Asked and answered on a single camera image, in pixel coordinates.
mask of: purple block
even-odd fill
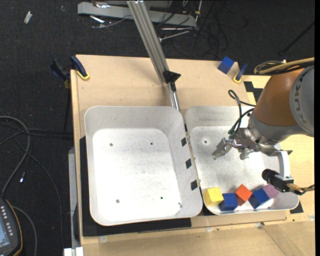
[[[252,205],[254,209],[268,201],[270,198],[267,195],[267,193],[264,191],[263,187],[256,190],[252,193],[252,195],[249,198],[249,202]]]
[[[269,198],[275,198],[280,192],[271,184],[267,184],[263,187],[264,192]]]
[[[223,193],[222,196],[223,201],[219,204],[221,211],[233,211],[238,207],[236,193]]]
[[[232,59],[225,56],[221,61],[220,65],[218,66],[218,70],[227,74],[234,63],[235,62]]]

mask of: dark carpet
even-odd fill
[[[78,15],[80,2],[0,1],[0,116],[17,118],[34,129],[30,130],[34,158],[25,158],[5,198],[33,220],[39,256],[60,256],[63,248],[72,246],[68,152],[73,146],[73,124],[69,115],[65,127],[68,89],[52,74],[51,62],[58,58],[68,65],[75,54],[148,56],[132,20],[94,29],[98,22]],[[195,16],[199,1],[189,1],[185,8],[182,4],[173,1],[168,11]],[[25,24],[28,11],[33,16]],[[253,74],[254,68],[266,61],[314,57],[314,26],[284,56],[279,54],[314,20],[315,0],[203,1],[198,30],[165,40],[163,51],[166,58],[176,59],[218,61],[228,56],[240,66],[247,63],[245,74]],[[176,28],[172,25],[154,25],[161,37],[179,32],[162,29]],[[22,148],[27,147],[25,133],[17,134],[16,140],[6,139],[21,130],[14,121],[0,121],[1,190],[22,159]],[[24,182],[20,183],[24,171]],[[33,255],[32,226],[20,212],[17,216],[23,235],[21,255]]]

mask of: black connector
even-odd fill
[[[273,185],[280,192],[289,192],[290,188],[287,184],[294,183],[293,179],[283,180],[275,170],[265,169],[262,172],[262,178],[269,184]]]

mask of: orange cube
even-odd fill
[[[251,197],[252,192],[245,185],[241,184],[235,191],[236,200],[242,206]]]

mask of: colored cube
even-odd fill
[[[236,199],[239,206],[242,206],[251,197],[252,192],[243,184],[241,184],[235,191]]]
[[[235,62],[232,59],[225,56],[221,61],[220,65],[218,66],[218,70],[227,74],[234,63]]]
[[[203,200],[206,206],[211,207],[220,204],[224,200],[224,197],[219,187],[212,187],[203,193]]]
[[[271,184],[267,184],[263,187],[264,192],[269,198],[275,198],[280,192]]]
[[[263,187],[254,191],[249,198],[249,202],[254,209],[264,204],[270,198],[267,193],[264,191]]]
[[[219,204],[220,210],[233,211],[238,207],[236,193],[223,193],[223,201]]]

